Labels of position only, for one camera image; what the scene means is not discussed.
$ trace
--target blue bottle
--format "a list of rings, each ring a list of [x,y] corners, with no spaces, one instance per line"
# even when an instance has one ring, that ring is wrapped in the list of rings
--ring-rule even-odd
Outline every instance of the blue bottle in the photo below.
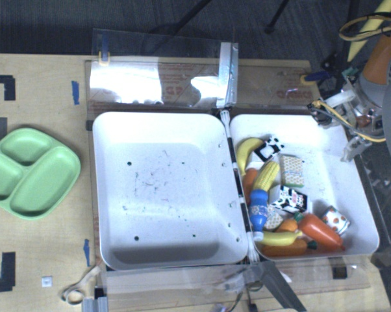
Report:
[[[265,190],[252,190],[250,194],[249,219],[253,229],[253,240],[263,239],[263,227],[268,219],[268,193]]]

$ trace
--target wooden surface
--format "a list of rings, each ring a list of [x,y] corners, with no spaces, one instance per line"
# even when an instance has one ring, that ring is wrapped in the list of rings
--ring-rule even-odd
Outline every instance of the wooden surface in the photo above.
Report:
[[[16,286],[0,293],[0,311],[81,311],[60,299],[67,286],[89,269],[83,252],[90,241],[94,263],[94,229],[88,132],[85,129],[86,96],[84,56],[0,55],[0,75],[16,78],[16,100],[3,100],[0,117],[8,118],[8,132],[19,127],[38,128],[69,146],[80,158],[81,174],[63,202],[41,220],[27,221],[0,208],[0,269],[2,252],[16,252]],[[71,82],[77,81],[80,104],[74,105]],[[308,311],[391,311],[378,270],[366,269],[369,285],[362,289],[300,294]],[[43,288],[42,276],[53,286]],[[92,294],[93,282],[85,288]],[[256,300],[259,311],[280,311],[274,298]],[[177,307],[173,312],[211,311],[212,305]],[[247,312],[245,303],[235,312]]]

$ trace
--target yellow tube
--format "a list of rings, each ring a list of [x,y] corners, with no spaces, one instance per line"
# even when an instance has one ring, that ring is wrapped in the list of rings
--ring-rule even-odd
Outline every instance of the yellow tube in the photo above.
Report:
[[[383,0],[381,4],[377,7],[375,12],[391,12],[391,0]],[[360,31],[362,32],[362,31],[376,30],[380,27],[382,22],[383,21],[381,19],[369,19],[363,25],[363,28]],[[347,59],[348,62],[352,61],[355,58],[357,53],[362,49],[362,47],[366,42],[367,40],[351,43],[350,50],[349,50],[349,57]]]

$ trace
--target green plate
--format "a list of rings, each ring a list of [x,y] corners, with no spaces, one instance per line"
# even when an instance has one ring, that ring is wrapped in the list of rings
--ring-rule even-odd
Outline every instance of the green plate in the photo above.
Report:
[[[48,215],[80,174],[67,146],[36,129],[21,128],[0,141],[0,207],[20,218]]]

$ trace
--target yellow corn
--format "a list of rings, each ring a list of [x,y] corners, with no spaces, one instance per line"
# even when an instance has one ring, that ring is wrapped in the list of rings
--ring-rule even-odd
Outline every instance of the yellow corn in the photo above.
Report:
[[[259,175],[257,176],[253,184],[253,189],[254,190],[260,189],[269,192],[269,189],[271,188],[272,183],[275,180],[278,172],[279,172],[279,164],[273,161],[269,162],[259,172]]]

